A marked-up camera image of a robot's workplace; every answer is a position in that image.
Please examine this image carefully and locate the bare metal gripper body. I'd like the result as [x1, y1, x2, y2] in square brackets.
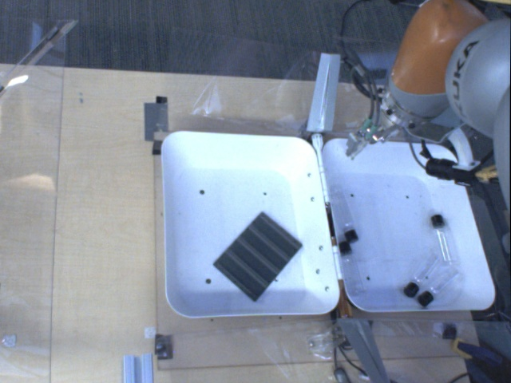
[357, 101, 414, 144]

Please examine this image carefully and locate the clear vial with black cap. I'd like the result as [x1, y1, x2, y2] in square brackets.
[417, 268, 460, 308]
[430, 213, 457, 265]
[402, 258, 439, 298]
[331, 192, 359, 243]
[338, 240, 366, 293]

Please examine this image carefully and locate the black ribbed rectangular mat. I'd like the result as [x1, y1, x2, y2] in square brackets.
[212, 211, 304, 303]

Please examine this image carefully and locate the white plastic tray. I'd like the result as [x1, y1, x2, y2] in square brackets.
[160, 130, 341, 319]
[320, 137, 497, 312]

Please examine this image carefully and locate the black cylinder on white bracket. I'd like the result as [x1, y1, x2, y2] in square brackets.
[424, 127, 482, 185]

